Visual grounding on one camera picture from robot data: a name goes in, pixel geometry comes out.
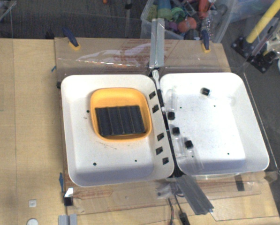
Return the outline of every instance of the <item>plastic storage bin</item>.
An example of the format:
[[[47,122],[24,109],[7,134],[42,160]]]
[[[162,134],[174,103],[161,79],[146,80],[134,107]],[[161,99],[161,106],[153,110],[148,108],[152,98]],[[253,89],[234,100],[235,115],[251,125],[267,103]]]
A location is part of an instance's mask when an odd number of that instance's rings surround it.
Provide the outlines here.
[[[264,13],[275,0],[236,0],[231,23]]]
[[[141,27],[141,38],[143,39],[149,39],[151,37],[151,22],[147,20],[148,13],[149,13],[149,8],[153,5],[153,2],[155,0],[148,0],[146,3],[146,6],[141,14],[141,20],[142,20],[142,27]],[[215,5],[219,6],[221,4],[225,4],[228,7],[227,12],[223,15],[222,21],[216,28],[214,32],[214,37],[212,41],[214,43],[220,43],[226,30],[227,27],[230,23],[230,20],[232,18],[232,11],[234,7],[234,3],[236,0],[215,0]],[[165,39],[179,39],[182,40],[183,37],[172,32],[172,31],[165,31]]]

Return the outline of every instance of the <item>metal bracket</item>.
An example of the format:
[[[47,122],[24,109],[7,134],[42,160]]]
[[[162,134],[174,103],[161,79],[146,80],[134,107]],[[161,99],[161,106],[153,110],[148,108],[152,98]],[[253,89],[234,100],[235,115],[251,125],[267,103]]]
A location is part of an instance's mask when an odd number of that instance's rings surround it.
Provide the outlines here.
[[[277,60],[277,54],[271,51],[265,56],[259,53],[255,57],[250,57],[247,61],[261,73],[265,73]]]
[[[59,215],[58,225],[77,225],[77,214]]]
[[[254,46],[248,43],[244,37],[239,37],[237,40],[235,40],[231,47],[246,59],[252,54],[254,49]]]
[[[151,23],[151,45],[149,68],[164,66],[165,20],[153,19]]]
[[[191,176],[183,175],[176,182],[196,215],[212,212],[213,205]]]
[[[67,192],[64,195],[64,205],[66,207],[73,206],[73,188],[68,188]]]

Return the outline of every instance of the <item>plastic sheet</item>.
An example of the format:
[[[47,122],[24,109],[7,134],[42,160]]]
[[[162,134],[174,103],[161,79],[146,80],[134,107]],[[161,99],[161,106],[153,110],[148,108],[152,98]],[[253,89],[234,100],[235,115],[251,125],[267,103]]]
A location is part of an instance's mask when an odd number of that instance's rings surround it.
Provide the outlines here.
[[[270,1],[259,5],[269,8],[274,0]],[[280,215],[280,7],[262,13],[231,23],[223,44],[229,64],[244,80],[254,105],[270,157],[266,179]],[[249,43],[239,49],[239,39],[247,38]]]
[[[0,1],[0,38],[12,38],[12,9],[15,1]]]
[[[77,38],[81,48],[78,51],[69,46],[67,38],[55,40],[56,68],[58,82],[78,74],[145,74],[149,73],[151,44],[148,39],[95,39]],[[220,57],[210,43],[211,53],[207,55],[200,41],[165,40],[163,75],[177,71],[229,71],[228,64],[217,66]]]
[[[77,38],[81,44],[83,43],[82,38]],[[126,41],[124,39],[118,39],[117,42],[122,42],[120,45],[112,45],[112,39],[108,40],[108,42],[104,42],[103,48],[107,51],[111,49],[106,49],[106,43],[108,47],[115,46],[116,49],[114,50],[114,53],[117,53],[118,51],[125,51],[121,48],[124,44],[128,49],[133,50],[134,48],[141,47],[140,43],[144,43],[147,45],[147,49],[141,50],[141,52],[144,52],[146,50],[147,53],[149,53],[150,50],[150,42],[149,40],[129,40]],[[66,38],[63,39],[57,39],[55,41],[56,46],[56,53],[57,55],[57,70],[59,76],[59,82],[62,81],[62,79],[68,75],[75,74],[74,69],[70,70],[68,68],[65,68],[67,72],[62,71],[62,69],[65,67],[63,66],[63,61],[67,61],[67,66],[74,68],[80,67],[80,63],[88,63],[89,60],[82,60],[86,59],[86,57],[91,58],[91,53],[93,53],[93,50],[98,49],[99,45],[95,43],[96,48],[91,47],[91,45],[87,45],[86,39],[84,40],[84,44],[82,44],[83,47],[87,47],[87,51],[83,50],[80,51],[71,51],[68,46],[68,40]],[[214,59],[219,59],[217,57],[216,53],[211,53],[209,56],[203,53],[195,52],[200,50],[201,43],[199,41],[196,41],[193,43],[187,42],[187,41],[165,41],[165,66],[163,70],[160,70],[160,73],[162,71],[168,71],[170,70],[170,73],[175,71],[183,71],[183,72],[197,72],[197,71],[236,71],[238,74],[242,71],[237,66],[233,65],[231,67],[229,66],[223,66],[218,67],[215,65],[212,65],[212,61]],[[189,47],[193,48],[191,53],[188,53]],[[88,67],[87,70],[81,71],[80,74],[86,73],[86,74],[100,74],[100,73],[141,73],[144,75],[147,75],[147,64],[149,62],[149,56],[146,57],[144,60],[145,62],[139,62],[139,61],[132,61],[130,60],[128,62],[129,66],[125,71],[120,71],[118,69],[114,68],[115,66],[121,66],[122,60],[114,62],[113,57],[107,57],[103,59],[110,59],[110,63],[106,60],[102,60],[99,56],[95,57],[94,62],[92,63],[101,63],[103,64],[103,69],[99,70],[95,66]],[[245,79],[245,76],[242,76],[243,80],[245,82],[245,85],[248,85],[247,79]],[[250,98],[252,98],[252,105],[255,109],[257,120],[261,126],[262,134],[264,135],[264,127],[262,126],[262,119],[259,117],[259,113],[256,109],[256,104],[253,100],[253,95],[251,90],[248,86],[248,93]],[[264,173],[260,173],[261,175],[259,177],[255,177],[253,174],[248,175],[247,177],[244,177],[242,174],[241,177],[234,175],[227,175],[226,177],[222,176],[208,176],[208,175],[201,175],[197,176],[197,182],[203,189],[203,191],[206,193],[206,195],[213,200],[218,201],[217,208],[220,208],[220,210],[216,209],[213,212],[213,217],[215,220],[222,221],[222,220],[230,220],[230,219],[241,219],[241,218],[259,218],[266,215],[270,216],[276,216],[276,211],[274,208],[271,212],[259,212],[258,210],[253,210],[248,216],[244,216],[243,214],[237,213],[234,214],[231,210],[228,204],[224,204],[223,199],[224,198],[233,198],[235,201],[245,201],[245,197],[249,195],[261,195],[263,193],[268,192],[268,184],[267,181],[263,179]],[[67,188],[68,187],[76,187],[69,178],[66,178],[67,180]],[[138,211],[142,208],[147,207],[158,207],[158,206],[167,206],[167,198],[171,197],[176,193],[176,189],[174,189],[174,180],[171,181],[170,179],[162,180],[162,181],[152,181],[152,182],[141,182],[141,183],[127,183],[127,184],[119,184],[119,185],[108,185],[108,186],[99,186],[99,187],[76,187],[76,197],[74,198],[73,195],[73,201],[75,201],[75,204],[73,207],[68,207],[68,213],[78,213],[78,214],[84,214],[84,215],[90,215],[97,212],[103,212],[103,211],[125,211],[129,210],[129,214],[132,214],[131,210]],[[181,198],[180,203],[186,204],[185,201],[183,201],[183,198]],[[139,220],[142,223],[148,223],[148,221],[145,220],[145,218],[139,218],[137,216],[133,217],[135,220]],[[153,221],[149,222],[157,222],[161,221],[160,219],[156,218]]]

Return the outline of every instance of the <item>metal bar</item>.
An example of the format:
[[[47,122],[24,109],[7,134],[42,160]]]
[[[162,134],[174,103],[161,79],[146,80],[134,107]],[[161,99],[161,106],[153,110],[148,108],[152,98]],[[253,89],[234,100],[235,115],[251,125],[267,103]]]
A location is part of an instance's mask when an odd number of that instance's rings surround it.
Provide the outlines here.
[[[58,225],[77,225],[77,214],[59,215]]]
[[[165,20],[158,18],[157,37],[156,37],[156,67],[164,66],[164,49],[165,49]]]
[[[157,25],[158,25],[157,19],[153,19],[151,22],[149,68],[154,68],[156,64]]]
[[[196,215],[212,212],[213,205],[191,176],[183,175],[176,182]]]
[[[125,22],[125,37],[128,38],[129,36],[129,22],[130,22],[130,10],[131,10],[132,4],[131,0],[127,0],[125,9],[126,9],[126,22]]]

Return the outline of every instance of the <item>clear plastic container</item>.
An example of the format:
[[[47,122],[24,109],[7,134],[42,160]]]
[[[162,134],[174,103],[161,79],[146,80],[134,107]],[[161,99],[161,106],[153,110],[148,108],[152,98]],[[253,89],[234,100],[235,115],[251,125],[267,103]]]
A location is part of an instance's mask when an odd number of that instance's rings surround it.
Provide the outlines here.
[[[175,88],[169,89],[166,93],[166,101],[167,101],[167,117],[169,120],[175,119],[175,113],[177,108],[177,94]]]
[[[231,23],[260,15],[267,11],[275,0],[236,0]]]
[[[142,12],[141,15],[141,21],[142,21],[142,27],[141,27],[141,36],[140,38],[143,39],[149,39],[151,36],[151,22],[147,19],[148,15],[149,15],[149,10],[150,7],[153,5],[155,0],[148,0],[146,3],[146,6]],[[220,22],[220,24],[218,24],[216,30],[215,30],[215,34],[213,37],[213,42],[214,43],[220,43],[225,31],[230,23],[230,19],[232,17],[232,11],[233,11],[233,7],[234,7],[234,2],[235,0],[215,0],[215,5],[219,6],[221,4],[225,4],[228,7],[227,12],[224,14],[224,16],[222,17],[222,21]],[[172,31],[165,31],[165,39],[179,39],[182,40],[183,37],[180,36],[179,34],[176,34]]]
[[[185,151],[184,151],[183,139],[179,132],[179,128],[175,127],[175,128],[173,128],[173,131],[174,131],[173,132],[173,146],[174,146],[175,156],[177,158],[184,157],[186,155],[185,155]]]
[[[12,9],[16,1],[0,1],[0,38],[13,38]]]

